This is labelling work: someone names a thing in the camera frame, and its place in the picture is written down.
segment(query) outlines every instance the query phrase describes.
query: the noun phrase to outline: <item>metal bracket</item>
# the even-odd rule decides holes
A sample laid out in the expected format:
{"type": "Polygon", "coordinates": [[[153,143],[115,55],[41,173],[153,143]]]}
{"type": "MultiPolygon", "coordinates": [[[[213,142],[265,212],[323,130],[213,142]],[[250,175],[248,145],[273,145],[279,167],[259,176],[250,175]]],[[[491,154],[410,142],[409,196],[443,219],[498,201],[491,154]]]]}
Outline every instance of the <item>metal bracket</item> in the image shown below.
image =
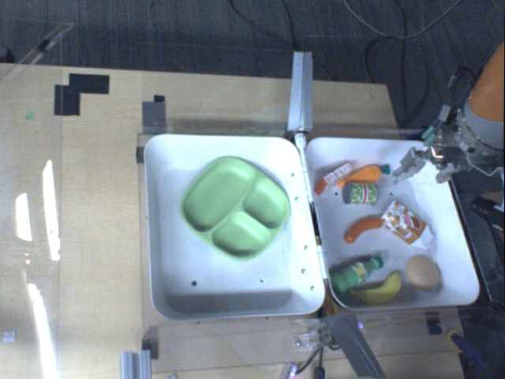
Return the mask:
{"type": "Polygon", "coordinates": [[[121,354],[121,379],[152,379],[151,352],[138,354],[125,351],[121,354]]]}
{"type": "Polygon", "coordinates": [[[289,133],[312,130],[312,52],[294,52],[289,133]]]}

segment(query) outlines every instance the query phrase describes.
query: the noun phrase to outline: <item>bottle label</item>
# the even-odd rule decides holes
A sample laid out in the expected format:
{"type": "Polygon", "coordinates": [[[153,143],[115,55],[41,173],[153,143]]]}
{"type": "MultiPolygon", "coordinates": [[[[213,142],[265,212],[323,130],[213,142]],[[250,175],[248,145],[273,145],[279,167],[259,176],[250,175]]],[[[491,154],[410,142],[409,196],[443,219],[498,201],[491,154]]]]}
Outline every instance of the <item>bottle label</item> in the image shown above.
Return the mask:
{"type": "Polygon", "coordinates": [[[366,281],[368,274],[362,262],[354,263],[350,267],[354,272],[356,272],[358,285],[366,281]]]}

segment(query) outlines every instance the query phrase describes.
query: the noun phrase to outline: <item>sausage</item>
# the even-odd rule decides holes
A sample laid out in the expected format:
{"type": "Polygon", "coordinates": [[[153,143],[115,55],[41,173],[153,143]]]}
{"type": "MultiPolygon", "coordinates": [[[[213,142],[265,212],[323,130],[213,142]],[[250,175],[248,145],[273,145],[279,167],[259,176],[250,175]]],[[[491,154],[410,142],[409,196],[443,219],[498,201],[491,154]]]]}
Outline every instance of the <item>sausage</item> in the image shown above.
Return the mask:
{"type": "Polygon", "coordinates": [[[345,234],[344,240],[348,244],[354,243],[359,236],[364,231],[370,229],[379,229],[382,227],[384,221],[381,218],[367,218],[358,220],[345,234]]]}

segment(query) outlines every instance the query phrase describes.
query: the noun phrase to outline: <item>green soda bottle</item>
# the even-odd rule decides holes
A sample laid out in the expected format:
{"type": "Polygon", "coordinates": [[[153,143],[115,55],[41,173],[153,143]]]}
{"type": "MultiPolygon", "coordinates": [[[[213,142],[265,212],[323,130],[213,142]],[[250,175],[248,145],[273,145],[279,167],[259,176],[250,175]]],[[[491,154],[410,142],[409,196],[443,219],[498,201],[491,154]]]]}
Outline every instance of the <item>green soda bottle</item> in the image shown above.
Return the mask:
{"type": "Polygon", "coordinates": [[[384,262],[380,257],[372,257],[368,261],[357,261],[338,272],[331,274],[331,287],[339,294],[345,294],[349,289],[364,283],[374,269],[382,268],[384,262]]]}

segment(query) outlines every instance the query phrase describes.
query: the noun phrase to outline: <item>green can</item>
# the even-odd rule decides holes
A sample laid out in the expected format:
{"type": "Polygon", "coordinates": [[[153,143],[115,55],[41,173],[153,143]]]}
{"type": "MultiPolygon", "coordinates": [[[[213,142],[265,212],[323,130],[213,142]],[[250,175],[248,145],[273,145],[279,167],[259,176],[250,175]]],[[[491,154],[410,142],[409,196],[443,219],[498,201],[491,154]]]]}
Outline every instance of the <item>green can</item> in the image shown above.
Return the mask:
{"type": "Polygon", "coordinates": [[[348,182],[342,189],[342,199],[345,204],[375,205],[377,202],[377,186],[364,182],[348,182]]]}

